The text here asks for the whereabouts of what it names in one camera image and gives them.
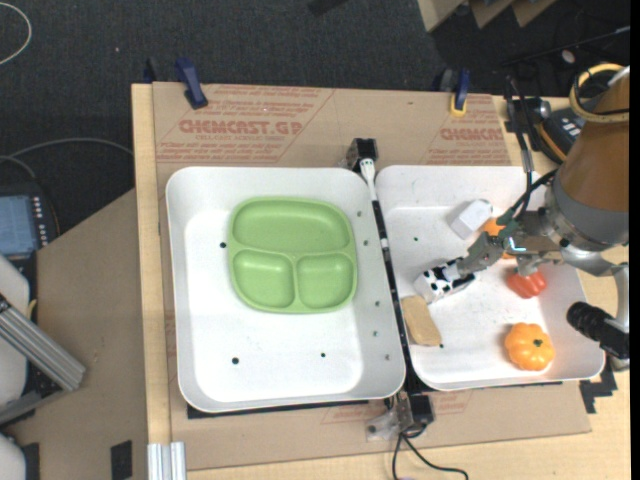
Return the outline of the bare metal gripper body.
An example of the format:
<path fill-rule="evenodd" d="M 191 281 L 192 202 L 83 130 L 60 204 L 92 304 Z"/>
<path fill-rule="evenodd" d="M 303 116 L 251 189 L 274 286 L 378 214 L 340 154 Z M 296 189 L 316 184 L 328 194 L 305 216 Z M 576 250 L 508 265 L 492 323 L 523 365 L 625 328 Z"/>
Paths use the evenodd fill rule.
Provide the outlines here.
<path fill-rule="evenodd" d="M 577 215 L 583 220 L 575 223 L 551 206 L 527 211 L 517 219 L 507 220 L 503 214 L 499 218 L 503 247 L 515 258 L 540 254 L 544 258 L 540 265 L 567 264 L 595 276 L 610 275 L 613 264 L 603 254 L 626 246 L 628 230 L 618 225 L 611 212 L 580 210 Z"/>

